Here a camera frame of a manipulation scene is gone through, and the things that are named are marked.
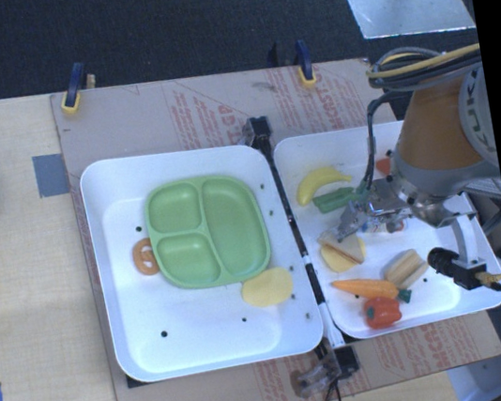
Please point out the green pea pod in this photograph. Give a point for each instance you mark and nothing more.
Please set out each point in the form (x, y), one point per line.
(333, 200)

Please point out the brown cardboard board, red print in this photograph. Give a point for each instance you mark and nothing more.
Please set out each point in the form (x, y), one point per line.
(160, 114)

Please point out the red strawberry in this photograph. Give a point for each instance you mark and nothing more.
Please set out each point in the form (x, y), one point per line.
(383, 166)

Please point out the white plastic tray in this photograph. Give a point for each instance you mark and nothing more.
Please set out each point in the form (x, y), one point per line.
(438, 301)
(197, 337)

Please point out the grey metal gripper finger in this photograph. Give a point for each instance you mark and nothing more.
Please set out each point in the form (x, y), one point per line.
(349, 227)
(355, 208)

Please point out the yellow taco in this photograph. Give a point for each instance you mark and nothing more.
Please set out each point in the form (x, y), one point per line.
(338, 258)

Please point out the green divided plate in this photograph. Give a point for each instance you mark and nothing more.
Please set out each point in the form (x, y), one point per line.
(233, 226)

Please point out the yellow banana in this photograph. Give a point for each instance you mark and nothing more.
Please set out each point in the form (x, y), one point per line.
(316, 181)

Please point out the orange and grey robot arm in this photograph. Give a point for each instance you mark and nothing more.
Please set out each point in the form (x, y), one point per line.
(434, 135)

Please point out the cream sandwich biscuit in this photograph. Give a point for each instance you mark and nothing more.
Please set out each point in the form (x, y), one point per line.
(405, 269)

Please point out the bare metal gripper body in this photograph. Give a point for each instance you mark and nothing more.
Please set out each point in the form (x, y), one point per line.
(390, 200)

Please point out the orange bell pepper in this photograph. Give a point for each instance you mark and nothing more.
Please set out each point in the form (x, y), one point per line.
(383, 313)

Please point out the black cylinder on white bracket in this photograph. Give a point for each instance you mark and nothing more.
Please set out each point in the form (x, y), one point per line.
(453, 263)

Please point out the thin black and white rod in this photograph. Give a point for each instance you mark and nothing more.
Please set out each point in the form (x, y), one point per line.
(310, 270)

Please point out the orange carrot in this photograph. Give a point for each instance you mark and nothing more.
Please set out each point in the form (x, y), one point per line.
(365, 287)

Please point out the orange pretzel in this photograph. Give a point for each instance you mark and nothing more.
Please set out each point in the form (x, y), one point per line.
(139, 261)

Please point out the pale yellow potato chip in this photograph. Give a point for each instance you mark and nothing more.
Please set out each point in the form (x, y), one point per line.
(267, 288)

